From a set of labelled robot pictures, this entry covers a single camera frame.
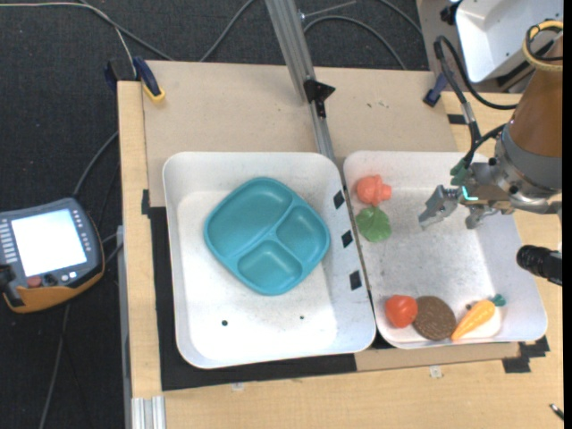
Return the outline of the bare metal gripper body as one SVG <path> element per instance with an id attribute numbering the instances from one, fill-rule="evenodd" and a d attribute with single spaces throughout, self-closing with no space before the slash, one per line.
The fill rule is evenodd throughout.
<path id="1" fill-rule="evenodd" d="M 524 175 L 506 161 L 473 162 L 460 183 L 458 201 L 464 206 L 494 209 L 504 214 L 523 210 L 551 215 L 561 212 L 561 201 L 556 199 L 559 194 L 559 188 Z"/>

